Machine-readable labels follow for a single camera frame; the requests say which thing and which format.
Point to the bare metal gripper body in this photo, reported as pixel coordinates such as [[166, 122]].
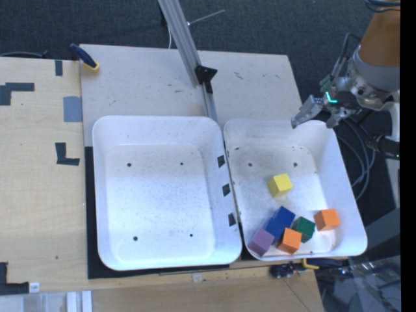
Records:
[[367, 96]]

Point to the yellow cube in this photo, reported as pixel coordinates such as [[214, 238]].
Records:
[[279, 185]]

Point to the orange cube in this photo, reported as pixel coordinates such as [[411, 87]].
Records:
[[326, 219], [290, 240]]

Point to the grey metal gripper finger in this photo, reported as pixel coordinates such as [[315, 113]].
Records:
[[334, 119], [306, 111]]

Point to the purple cube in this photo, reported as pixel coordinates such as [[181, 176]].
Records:
[[261, 241]]

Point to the green cube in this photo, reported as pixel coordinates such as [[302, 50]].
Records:
[[305, 227]]

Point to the black cylinder on white bracket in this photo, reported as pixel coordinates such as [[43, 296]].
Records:
[[383, 145]]

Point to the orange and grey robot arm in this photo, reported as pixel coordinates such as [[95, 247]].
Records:
[[380, 34]]

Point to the blue cube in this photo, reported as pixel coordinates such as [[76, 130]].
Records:
[[285, 215], [273, 227]]

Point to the white plastic tray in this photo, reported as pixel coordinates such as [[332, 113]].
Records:
[[159, 200], [260, 154]]

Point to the pale flat board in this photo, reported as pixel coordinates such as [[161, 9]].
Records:
[[146, 83]]

